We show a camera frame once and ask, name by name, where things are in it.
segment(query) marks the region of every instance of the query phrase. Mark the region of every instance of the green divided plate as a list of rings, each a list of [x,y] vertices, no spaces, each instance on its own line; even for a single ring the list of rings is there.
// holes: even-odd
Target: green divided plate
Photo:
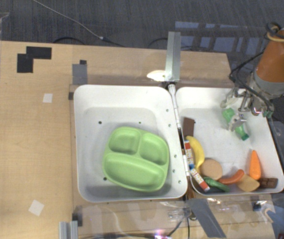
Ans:
[[[167,177],[169,148],[158,135],[119,127],[108,140],[103,157],[106,178],[124,188],[142,192],[161,189]]]

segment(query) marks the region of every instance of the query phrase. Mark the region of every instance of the yellow banana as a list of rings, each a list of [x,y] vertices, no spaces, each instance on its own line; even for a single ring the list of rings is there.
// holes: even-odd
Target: yellow banana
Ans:
[[[190,135],[186,136],[186,139],[189,141],[190,146],[195,154],[195,169],[198,171],[199,167],[205,161],[205,153],[200,142]]]

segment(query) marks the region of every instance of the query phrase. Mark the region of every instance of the chocolate bar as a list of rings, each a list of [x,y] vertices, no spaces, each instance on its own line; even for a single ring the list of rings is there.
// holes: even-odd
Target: chocolate bar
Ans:
[[[259,180],[260,186],[262,189],[274,189],[278,184],[277,178],[260,178]]]
[[[190,135],[193,136],[195,121],[190,118],[184,118],[183,122],[183,135],[184,137]]]

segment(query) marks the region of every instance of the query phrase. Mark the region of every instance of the sausage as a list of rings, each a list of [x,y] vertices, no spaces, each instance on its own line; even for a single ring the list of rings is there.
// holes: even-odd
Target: sausage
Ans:
[[[221,178],[218,180],[218,182],[225,184],[225,185],[230,185],[234,184],[242,178],[242,176],[245,174],[245,172],[242,169],[239,169],[233,176],[230,178]]]

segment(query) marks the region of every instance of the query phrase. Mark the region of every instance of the metal bar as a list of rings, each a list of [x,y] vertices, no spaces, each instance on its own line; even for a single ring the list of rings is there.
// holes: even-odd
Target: metal bar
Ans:
[[[79,239],[78,221],[59,223],[59,239]]]
[[[169,32],[166,65],[165,65],[165,81],[175,82],[180,79],[181,71],[181,33]]]

